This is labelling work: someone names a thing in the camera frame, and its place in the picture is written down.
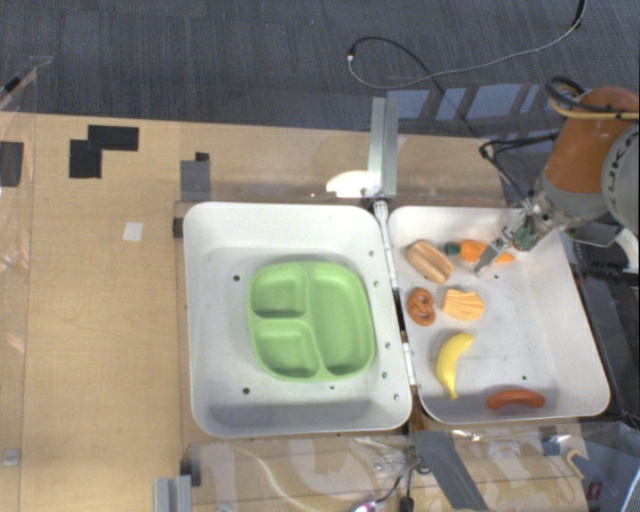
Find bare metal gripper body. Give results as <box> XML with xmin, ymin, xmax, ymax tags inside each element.
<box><xmin>499</xmin><ymin>192</ymin><xmax>560</xmax><ymax>252</ymax></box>

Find orange carrot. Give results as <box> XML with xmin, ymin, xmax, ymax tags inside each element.
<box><xmin>444</xmin><ymin>239</ymin><xmax>516</xmax><ymax>265</ymax></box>

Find orange ridged crisps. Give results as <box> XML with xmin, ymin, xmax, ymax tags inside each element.
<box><xmin>441</xmin><ymin>288</ymin><xmax>485</xmax><ymax>322</ymax></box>

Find tan hot dog bun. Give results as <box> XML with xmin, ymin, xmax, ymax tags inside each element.
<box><xmin>405</xmin><ymin>239</ymin><xmax>456</xmax><ymax>286</ymax></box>

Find white plastic tray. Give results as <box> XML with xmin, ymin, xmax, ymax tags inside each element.
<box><xmin>182</xmin><ymin>201</ymin><xmax>414</xmax><ymax>440</ymax></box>
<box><xmin>387</xmin><ymin>204</ymin><xmax>612</xmax><ymax>427</ymax></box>

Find brown pretzel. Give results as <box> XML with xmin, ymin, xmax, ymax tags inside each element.
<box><xmin>406</xmin><ymin>287</ymin><xmax>436</xmax><ymax>328</ymax></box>

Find yellow banana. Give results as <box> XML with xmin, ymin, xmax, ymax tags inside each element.
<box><xmin>435</xmin><ymin>332</ymin><xmax>476</xmax><ymax>401</ymax></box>

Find red-brown sausage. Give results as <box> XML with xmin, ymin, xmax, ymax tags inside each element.
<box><xmin>486</xmin><ymin>388</ymin><xmax>547</xmax><ymax>413</ymax></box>

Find green divided plate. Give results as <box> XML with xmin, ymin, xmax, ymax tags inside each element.
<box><xmin>247</xmin><ymin>260</ymin><xmax>377</xmax><ymax>384</ymax></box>

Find black cylinder on white bracket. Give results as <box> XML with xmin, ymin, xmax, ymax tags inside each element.
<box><xmin>568</xmin><ymin>220</ymin><xmax>640</xmax><ymax>275</ymax></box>

